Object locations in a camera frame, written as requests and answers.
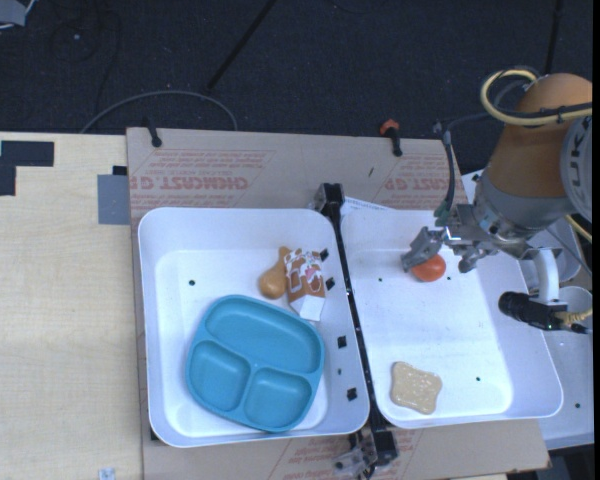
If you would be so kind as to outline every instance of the wooden table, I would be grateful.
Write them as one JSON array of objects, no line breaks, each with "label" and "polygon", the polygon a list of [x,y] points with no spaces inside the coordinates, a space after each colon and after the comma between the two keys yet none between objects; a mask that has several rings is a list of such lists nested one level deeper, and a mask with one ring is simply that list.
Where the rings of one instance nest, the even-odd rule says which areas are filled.
[{"label": "wooden table", "polygon": [[[100,224],[97,203],[97,176],[127,165],[126,137],[0,133],[2,141],[51,141],[55,150],[53,167],[17,167],[16,195],[0,197],[0,478],[86,480],[115,468],[116,480],[141,479],[132,237],[128,225]],[[484,429],[476,453],[515,442],[491,471],[497,478],[547,467],[535,421],[512,423],[507,436]],[[200,450],[191,478],[211,478],[218,461],[232,471],[232,457],[252,457],[258,444],[235,455]]]}]

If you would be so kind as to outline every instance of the orange pepper toy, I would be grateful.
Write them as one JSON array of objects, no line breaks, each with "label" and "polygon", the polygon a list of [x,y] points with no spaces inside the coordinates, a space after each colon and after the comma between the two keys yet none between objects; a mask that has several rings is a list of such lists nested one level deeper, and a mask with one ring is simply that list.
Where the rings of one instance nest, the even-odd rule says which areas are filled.
[{"label": "orange pepper toy", "polygon": [[411,273],[420,281],[431,282],[440,279],[447,270],[447,263],[439,254],[432,256],[424,263],[411,267]]}]

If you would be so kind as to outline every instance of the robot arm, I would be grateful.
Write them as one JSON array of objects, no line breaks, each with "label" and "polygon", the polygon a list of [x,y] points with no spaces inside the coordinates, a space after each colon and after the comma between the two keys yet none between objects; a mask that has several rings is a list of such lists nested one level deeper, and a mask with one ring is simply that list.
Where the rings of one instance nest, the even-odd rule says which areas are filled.
[{"label": "robot arm", "polygon": [[[499,108],[489,98],[493,82],[511,75],[530,81],[515,112]],[[592,84],[571,74],[537,78],[528,70],[514,69],[490,75],[480,97],[487,112],[505,126],[477,182],[473,203],[451,206],[441,229],[423,228],[402,255],[402,266],[408,271],[443,246],[461,256],[462,273],[498,252],[533,260],[547,279],[540,294],[526,305],[521,297],[505,294],[500,309],[532,325],[557,328],[559,319],[551,319],[566,308],[556,296],[558,278],[552,263],[556,251],[534,248],[528,241],[572,213],[592,222]],[[542,311],[536,311],[538,304]]]}]

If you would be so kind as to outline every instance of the blue plate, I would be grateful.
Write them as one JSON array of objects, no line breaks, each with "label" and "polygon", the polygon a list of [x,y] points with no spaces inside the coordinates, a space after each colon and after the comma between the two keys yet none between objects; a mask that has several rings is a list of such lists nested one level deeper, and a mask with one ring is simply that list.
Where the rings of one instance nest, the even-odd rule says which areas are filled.
[{"label": "blue plate", "polygon": [[216,300],[202,317],[185,367],[206,409],[267,432],[306,416],[324,366],[318,331],[295,313],[242,295]]}]

